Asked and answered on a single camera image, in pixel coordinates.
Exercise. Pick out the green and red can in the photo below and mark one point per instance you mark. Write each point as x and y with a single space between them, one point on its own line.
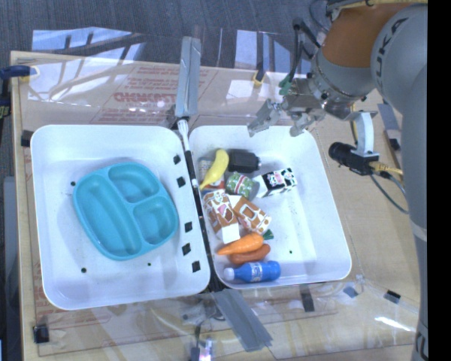
240 184

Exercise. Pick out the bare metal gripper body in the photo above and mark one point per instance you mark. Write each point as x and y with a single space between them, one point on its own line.
308 96

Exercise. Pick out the blue bottle white cap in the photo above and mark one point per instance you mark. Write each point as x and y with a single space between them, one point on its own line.
253 272

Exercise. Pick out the brown and white giraffe carton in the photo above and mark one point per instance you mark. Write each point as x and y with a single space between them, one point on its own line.
220 213
250 213

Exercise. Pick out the white plastic tray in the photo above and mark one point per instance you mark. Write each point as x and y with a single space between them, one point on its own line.
97 209
308 224

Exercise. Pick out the yellow banana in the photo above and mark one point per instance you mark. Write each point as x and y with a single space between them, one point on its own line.
216 167

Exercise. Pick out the black can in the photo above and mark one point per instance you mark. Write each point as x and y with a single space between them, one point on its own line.
242 161

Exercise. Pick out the black and white cow carton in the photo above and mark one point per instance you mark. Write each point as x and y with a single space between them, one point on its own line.
280 181

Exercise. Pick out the blue divided plate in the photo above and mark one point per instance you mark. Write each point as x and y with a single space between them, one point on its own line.
126 211

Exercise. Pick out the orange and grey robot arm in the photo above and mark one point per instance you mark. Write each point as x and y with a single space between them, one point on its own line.
394 58

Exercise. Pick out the orange carrot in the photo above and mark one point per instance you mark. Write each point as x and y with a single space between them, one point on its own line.
244 243

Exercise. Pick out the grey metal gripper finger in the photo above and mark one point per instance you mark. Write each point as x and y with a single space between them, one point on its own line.
300 123
264 118

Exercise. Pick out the grey and red can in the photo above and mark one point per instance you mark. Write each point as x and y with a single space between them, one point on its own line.
204 165

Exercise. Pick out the black cylinder on white bracket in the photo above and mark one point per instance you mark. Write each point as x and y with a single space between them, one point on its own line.
355 152

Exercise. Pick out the brown sausage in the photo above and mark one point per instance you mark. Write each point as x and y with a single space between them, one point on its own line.
252 255

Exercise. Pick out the brown cardboard board red print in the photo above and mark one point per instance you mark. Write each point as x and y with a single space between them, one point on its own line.
225 209

